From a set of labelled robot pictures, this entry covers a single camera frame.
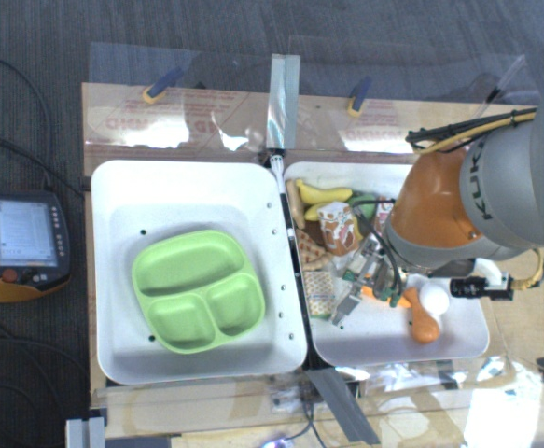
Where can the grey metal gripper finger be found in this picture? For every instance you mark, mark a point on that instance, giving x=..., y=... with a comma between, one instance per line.
x=346, y=308

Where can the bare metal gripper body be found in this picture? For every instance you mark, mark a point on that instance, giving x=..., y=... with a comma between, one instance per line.
x=369, y=264

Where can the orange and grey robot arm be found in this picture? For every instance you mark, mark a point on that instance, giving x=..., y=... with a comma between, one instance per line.
x=439, y=203

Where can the white packet with orange pattern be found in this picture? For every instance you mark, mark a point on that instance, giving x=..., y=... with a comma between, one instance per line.
x=319, y=293

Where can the orange and white carton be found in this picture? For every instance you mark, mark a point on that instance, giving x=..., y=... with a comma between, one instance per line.
x=339, y=229

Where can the white plastic tray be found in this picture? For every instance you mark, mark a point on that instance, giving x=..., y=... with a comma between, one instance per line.
x=383, y=339
x=183, y=189

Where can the orange carrot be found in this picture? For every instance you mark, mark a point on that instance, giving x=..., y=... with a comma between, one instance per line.
x=403, y=302

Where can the red and white packet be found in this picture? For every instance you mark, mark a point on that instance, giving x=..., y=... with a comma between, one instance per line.
x=383, y=215

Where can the green toy vegetable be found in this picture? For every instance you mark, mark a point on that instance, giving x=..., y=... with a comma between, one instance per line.
x=366, y=205

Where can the tan waffle biscuit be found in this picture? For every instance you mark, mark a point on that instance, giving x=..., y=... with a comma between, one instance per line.
x=310, y=249

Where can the white egg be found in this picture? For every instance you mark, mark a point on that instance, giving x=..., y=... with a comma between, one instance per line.
x=435, y=298

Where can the small yellow toy fruit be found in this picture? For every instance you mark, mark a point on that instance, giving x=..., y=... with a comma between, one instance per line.
x=312, y=212

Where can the yellow banana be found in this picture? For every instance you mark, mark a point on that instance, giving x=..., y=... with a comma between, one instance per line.
x=320, y=193

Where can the tan bread stick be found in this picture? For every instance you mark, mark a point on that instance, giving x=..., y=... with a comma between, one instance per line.
x=296, y=205

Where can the green divided plate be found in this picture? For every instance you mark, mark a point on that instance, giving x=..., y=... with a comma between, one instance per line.
x=197, y=287

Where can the black cylinder on white bracket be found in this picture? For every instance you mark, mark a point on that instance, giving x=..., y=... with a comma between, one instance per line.
x=470, y=288

